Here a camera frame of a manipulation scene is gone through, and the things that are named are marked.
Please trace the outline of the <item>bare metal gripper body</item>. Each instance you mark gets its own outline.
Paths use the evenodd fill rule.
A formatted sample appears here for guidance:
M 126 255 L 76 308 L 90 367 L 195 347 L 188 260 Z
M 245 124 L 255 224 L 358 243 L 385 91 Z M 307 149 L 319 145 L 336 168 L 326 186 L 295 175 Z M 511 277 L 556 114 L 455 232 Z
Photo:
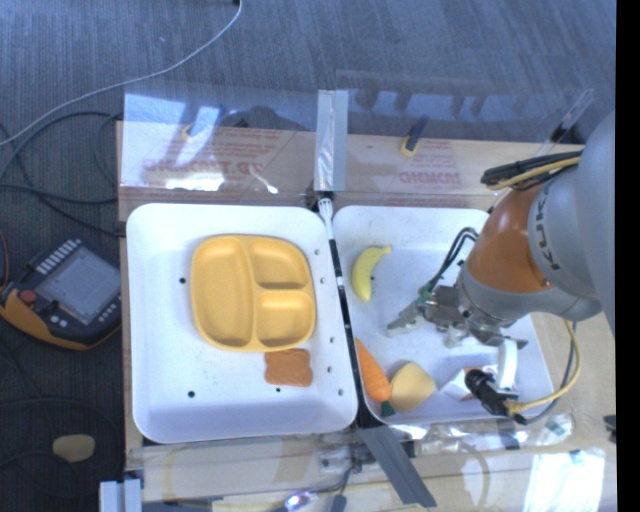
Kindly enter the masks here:
M 461 326 L 468 333 L 465 339 L 473 338 L 484 346 L 499 347 L 509 341 L 514 342 L 517 349 L 523 349 L 529 343 L 526 339 L 514 338 L 506 333 L 506 329 L 515 323 L 514 320 L 504 320 L 486 313 L 468 297 L 461 285 L 436 287 L 424 316 L 444 335 L 447 327 Z

